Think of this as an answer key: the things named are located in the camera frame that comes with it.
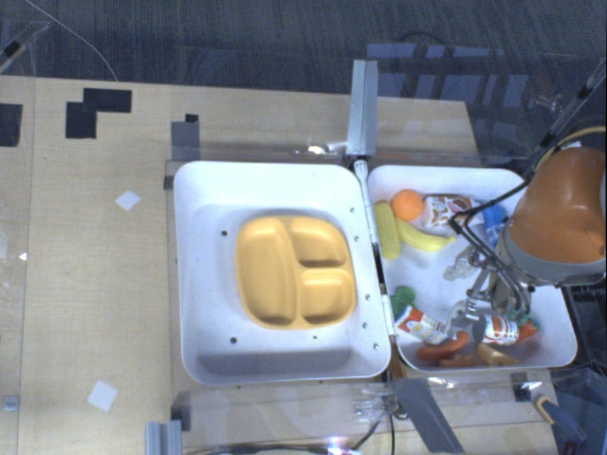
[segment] white tray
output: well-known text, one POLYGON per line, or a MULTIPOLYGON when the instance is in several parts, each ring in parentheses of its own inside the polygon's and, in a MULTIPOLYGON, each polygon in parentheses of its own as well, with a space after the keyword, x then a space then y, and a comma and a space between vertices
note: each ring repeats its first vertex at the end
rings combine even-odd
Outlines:
MULTIPOLYGON (((497 169, 383 166, 371 172, 368 187, 374 204, 380 200, 390 201, 403 189, 412 189, 421 194, 459 194, 486 202, 520 183, 521 178, 515 173, 497 169)), ((520 192, 503 203, 508 213, 514 210, 522 194, 520 192)), ((448 227, 441 231, 452 234, 448 227)), ((382 260, 389 294, 394 294, 400 285, 408 285, 415 290, 415 306, 419 310, 435 319, 446 320, 451 306, 466 297, 466 291, 475 279, 475 276, 454 282, 443 279, 445 268, 453 264, 457 254, 467 245, 463 237, 458 237, 455 243, 437 253, 402 246, 397 259, 390 262, 382 260)), ((537 288, 532 294, 531 316, 541 325, 538 334, 519 345, 500 349, 520 360, 520 365, 491 368, 479 364, 470 369, 551 368, 571 363, 576 356, 578 343, 562 292, 550 286, 537 288)), ((422 345, 421 341, 404 331, 398 332, 398 346, 411 366, 426 372, 445 371, 420 361, 415 351, 422 345)), ((472 354, 473 349, 474 343, 470 342, 462 354, 472 354)))
POLYGON ((358 180, 332 165, 192 162, 175 176, 181 351, 198 382, 372 377, 390 343, 358 180), (346 320, 309 330, 253 322, 238 296, 235 240, 250 219, 310 215, 344 235, 357 305, 346 320))

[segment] yellow corn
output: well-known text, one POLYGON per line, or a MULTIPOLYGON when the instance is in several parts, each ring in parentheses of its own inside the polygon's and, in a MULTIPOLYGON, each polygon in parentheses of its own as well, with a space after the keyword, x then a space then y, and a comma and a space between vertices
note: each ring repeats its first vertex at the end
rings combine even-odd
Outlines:
POLYGON ((394 260, 400 254, 400 240, 396 230, 395 216, 387 202, 378 202, 373 207, 376 216, 379 251, 386 260, 394 260))

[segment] blue bottle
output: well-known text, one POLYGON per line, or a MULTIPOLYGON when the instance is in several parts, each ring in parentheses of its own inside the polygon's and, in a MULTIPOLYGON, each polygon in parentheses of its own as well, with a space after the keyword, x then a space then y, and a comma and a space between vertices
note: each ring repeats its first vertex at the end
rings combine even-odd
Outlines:
POLYGON ((491 247, 495 247, 500 232, 504 228, 506 222, 506 213, 499 204, 495 204, 490 208, 483 210, 483 217, 485 218, 485 234, 491 247))

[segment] sausage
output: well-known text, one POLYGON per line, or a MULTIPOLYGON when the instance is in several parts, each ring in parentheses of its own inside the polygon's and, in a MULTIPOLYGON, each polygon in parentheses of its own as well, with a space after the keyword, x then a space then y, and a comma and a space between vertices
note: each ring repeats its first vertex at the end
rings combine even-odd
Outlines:
POLYGON ((455 339, 448 340, 441 345, 425 345, 417 349, 417 357, 424 362, 434 362, 451 357, 468 343, 468 334, 457 331, 455 339))
POLYGON ((471 368, 476 366, 476 357, 472 354, 456 354, 453 359, 441 359, 438 361, 441 368, 471 368))

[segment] food package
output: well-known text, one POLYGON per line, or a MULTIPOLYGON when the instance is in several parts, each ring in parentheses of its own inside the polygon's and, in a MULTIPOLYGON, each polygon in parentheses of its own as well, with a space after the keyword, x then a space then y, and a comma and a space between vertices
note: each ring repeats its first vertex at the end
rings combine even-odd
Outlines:
MULTIPOLYGON (((422 225, 425 228, 436 228, 447 226, 451 217, 462 210, 467 210, 475 206, 469 197, 460 195, 428 195, 424 198, 424 210, 421 213, 422 225)), ((474 216, 469 225, 481 224, 482 215, 474 216)), ((457 223, 462 225, 466 216, 461 216, 457 223)))
POLYGON ((405 308, 404 313, 396 320, 396 326, 429 344, 437 345, 448 339, 444 333, 445 326, 441 322, 428 317, 411 305, 405 308))

